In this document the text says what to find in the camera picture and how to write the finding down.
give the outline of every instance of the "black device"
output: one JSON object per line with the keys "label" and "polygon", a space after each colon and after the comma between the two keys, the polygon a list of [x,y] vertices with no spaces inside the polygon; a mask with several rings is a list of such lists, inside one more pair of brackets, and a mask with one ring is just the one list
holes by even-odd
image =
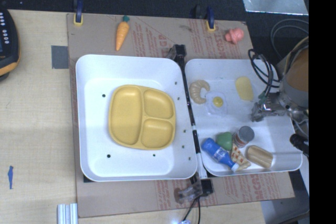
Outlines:
{"label": "black device", "polygon": [[0,81],[8,77],[19,61],[20,46],[15,23],[9,11],[0,7]]}

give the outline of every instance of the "orange carrot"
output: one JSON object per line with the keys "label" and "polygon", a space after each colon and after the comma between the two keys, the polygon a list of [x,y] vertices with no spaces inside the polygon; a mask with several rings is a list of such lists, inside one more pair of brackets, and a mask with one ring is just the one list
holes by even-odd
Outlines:
{"label": "orange carrot", "polygon": [[117,36],[115,38],[115,43],[116,43],[116,50],[120,50],[121,45],[123,44],[126,35],[130,29],[130,26],[128,24],[129,21],[129,17],[124,15],[122,17],[122,22],[118,25],[117,27]]}

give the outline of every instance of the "pink toy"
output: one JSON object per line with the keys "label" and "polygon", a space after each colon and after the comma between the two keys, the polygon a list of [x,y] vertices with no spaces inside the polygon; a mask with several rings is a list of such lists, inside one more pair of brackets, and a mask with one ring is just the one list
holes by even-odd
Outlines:
{"label": "pink toy", "polygon": [[230,29],[229,33],[225,35],[226,41],[232,41],[233,44],[237,45],[238,41],[241,41],[244,37],[244,31],[240,28]]}

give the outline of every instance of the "blue bottle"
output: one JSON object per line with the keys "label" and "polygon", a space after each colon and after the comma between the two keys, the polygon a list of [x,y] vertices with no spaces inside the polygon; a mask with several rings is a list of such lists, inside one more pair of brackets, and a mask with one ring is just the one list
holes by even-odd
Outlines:
{"label": "blue bottle", "polygon": [[234,163],[230,158],[230,153],[218,145],[212,138],[208,138],[202,144],[202,149],[217,162],[226,164],[232,171],[237,170],[239,164]]}

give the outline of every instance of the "brown cardboard sheet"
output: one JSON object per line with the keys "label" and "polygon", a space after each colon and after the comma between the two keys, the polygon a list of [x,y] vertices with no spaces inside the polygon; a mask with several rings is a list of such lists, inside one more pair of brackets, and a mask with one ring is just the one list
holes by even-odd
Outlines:
{"label": "brown cardboard sheet", "polygon": [[[202,59],[248,59],[252,48],[244,22],[216,20],[216,31],[206,28],[205,20],[130,16],[130,31],[119,51],[115,50],[116,28],[122,15],[84,14],[83,24],[73,23],[67,15],[69,69],[72,98],[73,137],[78,216],[94,217],[135,212],[187,208],[174,197],[178,189],[190,186],[190,180],[145,180],[123,182],[88,182],[80,168],[77,118],[77,60],[86,54],[166,57],[174,44],[186,46],[186,61]],[[237,45],[227,42],[229,29],[239,27],[244,39]],[[211,178],[214,193],[201,200],[201,206],[294,197],[287,172]]]}

